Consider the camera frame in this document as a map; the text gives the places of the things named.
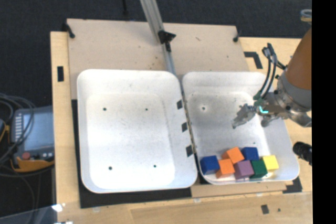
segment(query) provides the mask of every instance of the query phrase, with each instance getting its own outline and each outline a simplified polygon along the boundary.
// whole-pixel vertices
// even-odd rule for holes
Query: yellow cube
[[[279,164],[275,155],[263,156],[261,159],[264,161],[269,173],[279,169]]]

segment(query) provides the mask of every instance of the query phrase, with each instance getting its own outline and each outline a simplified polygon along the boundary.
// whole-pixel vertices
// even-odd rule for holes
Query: dark blue block
[[[214,174],[219,170],[219,163],[215,155],[203,157],[200,163],[203,175]]]
[[[258,149],[256,147],[244,147],[241,150],[243,156],[245,159],[248,159],[249,161],[258,161],[259,160],[259,154]]]

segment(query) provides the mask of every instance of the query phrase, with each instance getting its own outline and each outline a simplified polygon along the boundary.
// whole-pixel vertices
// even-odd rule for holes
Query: green cube
[[[251,161],[253,170],[254,170],[254,175],[250,176],[251,179],[253,178],[261,178],[265,175],[267,175],[267,169],[264,161],[261,159],[259,161]]]

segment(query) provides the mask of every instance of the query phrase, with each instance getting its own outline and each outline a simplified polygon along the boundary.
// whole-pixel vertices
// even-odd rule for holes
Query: white tray
[[[260,124],[261,116],[232,128],[239,106],[253,105],[253,96],[260,90],[265,76],[259,72],[191,72],[183,77],[186,107],[191,121],[198,161],[204,156],[218,159],[228,149],[238,146],[257,147],[259,156],[275,155],[279,169],[261,179],[217,179],[214,174],[203,175],[211,184],[223,185],[257,181],[287,181],[299,175],[297,157],[282,119],[273,120],[268,127]]]
[[[180,83],[166,71],[85,70],[77,79],[81,178],[94,193],[186,188],[197,168]]]

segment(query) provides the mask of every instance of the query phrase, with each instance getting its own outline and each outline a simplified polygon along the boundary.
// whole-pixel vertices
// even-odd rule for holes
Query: cube
[[[248,159],[250,161],[258,161],[259,154],[258,154],[258,149],[256,147],[244,147],[241,150],[243,156],[245,159]]]
[[[275,155],[263,156],[261,159],[264,161],[266,169],[269,173],[279,169],[279,164]]]
[[[254,175],[250,176],[251,179],[261,178],[267,175],[268,172],[266,169],[266,165],[262,159],[258,161],[251,161],[251,164],[252,164],[253,171],[254,171]]]
[[[225,178],[228,176],[233,175],[235,169],[230,159],[220,159],[219,163],[219,170],[216,173],[217,178]]]
[[[248,178],[254,175],[254,170],[253,170],[251,161],[249,160],[236,163],[234,165],[234,169],[235,169],[236,179]]]
[[[203,175],[214,174],[219,170],[218,159],[215,155],[203,157],[200,164]]]
[[[233,164],[236,164],[240,161],[243,161],[244,156],[238,147],[234,147],[224,152],[222,159],[230,159]]]

